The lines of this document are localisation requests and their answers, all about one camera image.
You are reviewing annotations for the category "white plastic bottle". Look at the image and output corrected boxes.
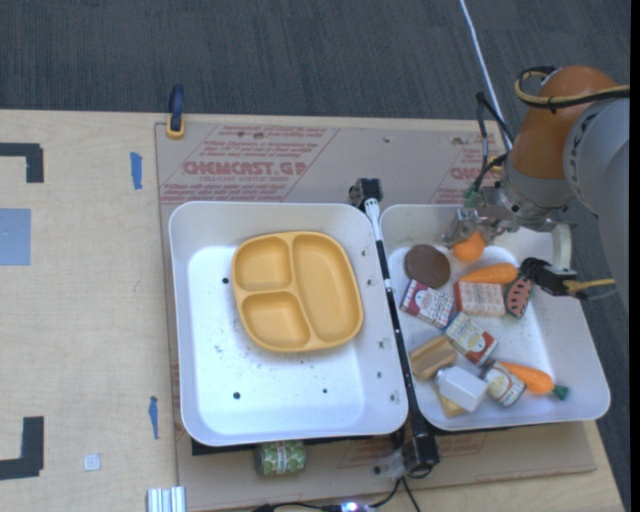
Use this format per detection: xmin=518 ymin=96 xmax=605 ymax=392
xmin=433 ymin=365 xmax=489 ymax=414

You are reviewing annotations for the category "orange and white carton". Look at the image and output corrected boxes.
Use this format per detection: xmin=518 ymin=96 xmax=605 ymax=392
xmin=453 ymin=280 xmax=508 ymax=319

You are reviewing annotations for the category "orange toy fruit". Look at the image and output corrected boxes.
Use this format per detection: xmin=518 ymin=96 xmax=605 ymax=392
xmin=451 ymin=230 xmax=488 ymax=264

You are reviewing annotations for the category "yellow cheese wedge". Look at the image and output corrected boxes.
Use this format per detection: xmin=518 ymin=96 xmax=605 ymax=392
xmin=436 ymin=392 xmax=469 ymax=419

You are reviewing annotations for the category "tan hot dog bun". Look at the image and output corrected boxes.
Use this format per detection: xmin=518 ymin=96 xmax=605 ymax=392
xmin=408 ymin=334 xmax=458 ymax=382

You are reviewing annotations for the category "red and white carton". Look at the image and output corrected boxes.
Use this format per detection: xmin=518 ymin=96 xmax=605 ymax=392
xmin=399 ymin=278 xmax=457 ymax=330

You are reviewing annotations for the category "yellow divided plate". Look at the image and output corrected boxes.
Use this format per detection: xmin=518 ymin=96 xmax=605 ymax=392
xmin=230 ymin=230 xmax=365 ymax=354

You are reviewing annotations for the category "orange carrot with green top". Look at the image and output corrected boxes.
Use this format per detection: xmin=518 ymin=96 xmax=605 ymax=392
xmin=499 ymin=360 xmax=572 ymax=402

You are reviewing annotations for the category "white plastic tray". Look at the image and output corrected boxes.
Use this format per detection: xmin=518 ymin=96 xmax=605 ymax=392
xmin=168 ymin=200 xmax=410 ymax=448
xmin=378 ymin=203 xmax=612 ymax=433

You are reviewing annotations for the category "red watermelon slice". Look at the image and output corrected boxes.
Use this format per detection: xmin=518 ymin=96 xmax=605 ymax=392
xmin=503 ymin=274 xmax=535 ymax=320

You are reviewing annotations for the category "brown cardboard board red print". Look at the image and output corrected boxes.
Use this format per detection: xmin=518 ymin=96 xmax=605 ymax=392
xmin=154 ymin=122 xmax=598 ymax=512

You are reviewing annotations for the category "yellow and white carton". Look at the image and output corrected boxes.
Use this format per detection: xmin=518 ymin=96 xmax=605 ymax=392
xmin=443 ymin=311 xmax=499 ymax=367

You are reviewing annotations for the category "thin black and white rod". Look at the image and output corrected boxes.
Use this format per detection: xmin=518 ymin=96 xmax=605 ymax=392
xmin=365 ymin=198 xmax=429 ymax=444

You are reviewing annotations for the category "black cylinder on white bracket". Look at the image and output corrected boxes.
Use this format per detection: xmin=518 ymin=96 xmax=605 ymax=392
xmin=519 ymin=222 xmax=580 ymax=298

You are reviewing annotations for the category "green patterned can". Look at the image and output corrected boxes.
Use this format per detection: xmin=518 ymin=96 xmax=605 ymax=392
xmin=253 ymin=440 xmax=308 ymax=477

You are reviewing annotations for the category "small yellow label can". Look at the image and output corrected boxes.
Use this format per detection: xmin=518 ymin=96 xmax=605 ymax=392
xmin=478 ymin=360 xmax=528 ymax=408

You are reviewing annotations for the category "brown round biscuit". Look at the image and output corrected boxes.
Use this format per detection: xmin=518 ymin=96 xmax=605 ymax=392
xmin=403 ymin=243 xmax=452 ymax=290

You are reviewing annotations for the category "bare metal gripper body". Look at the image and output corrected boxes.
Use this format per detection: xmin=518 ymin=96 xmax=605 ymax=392
xmin=455 ymin=182 xmax=557 ymax=234

